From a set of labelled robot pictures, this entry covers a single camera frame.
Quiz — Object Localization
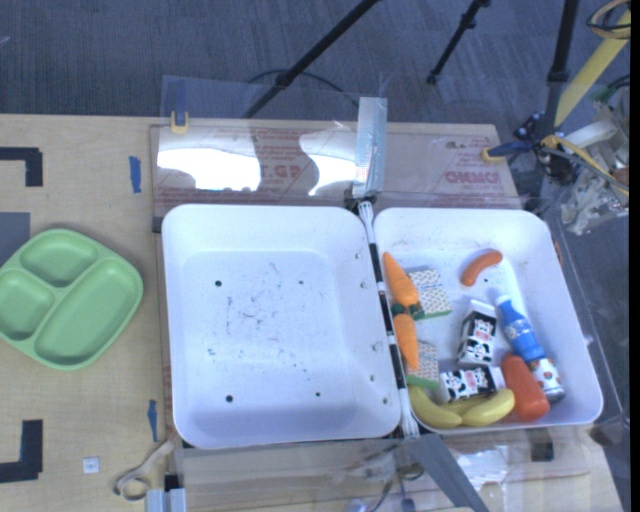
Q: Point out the cow print milk carton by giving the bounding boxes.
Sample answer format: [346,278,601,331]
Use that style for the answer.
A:
[438,364,507,403]
[456,298,499,368]

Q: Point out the green divided plate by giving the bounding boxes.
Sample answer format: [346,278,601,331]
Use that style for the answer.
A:
[0,227,145,372]

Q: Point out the white plastic tray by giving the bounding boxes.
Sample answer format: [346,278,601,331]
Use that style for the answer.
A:
[160,202,403,450]
[372,206,605,436]

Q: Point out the orange carrot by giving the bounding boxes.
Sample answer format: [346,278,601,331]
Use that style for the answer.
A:
[392,306,426,373]
[382,251,421,316]

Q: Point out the thin black and white rod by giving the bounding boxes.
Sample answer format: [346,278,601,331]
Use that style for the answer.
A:
[357,199,420,440]

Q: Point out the brown cardboard board red print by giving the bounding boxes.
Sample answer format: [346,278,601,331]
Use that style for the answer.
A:
[149,122,592,503]

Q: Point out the orange patterned carton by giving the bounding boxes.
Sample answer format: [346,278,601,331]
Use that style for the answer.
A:
[406,268,454,322]
[405,339,442,392]

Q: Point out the blue bottle white cap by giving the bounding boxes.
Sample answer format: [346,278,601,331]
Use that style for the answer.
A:
[494,293,547,364]

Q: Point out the orange sausage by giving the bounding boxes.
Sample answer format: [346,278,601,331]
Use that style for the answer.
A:
[459,249,504,288]

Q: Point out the small printed can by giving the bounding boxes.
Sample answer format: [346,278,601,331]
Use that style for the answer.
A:
[530,356,567,403]

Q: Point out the yellow banana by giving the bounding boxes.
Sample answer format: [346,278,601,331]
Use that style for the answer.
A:
[406,384,464,430]
[441,387,517,428]

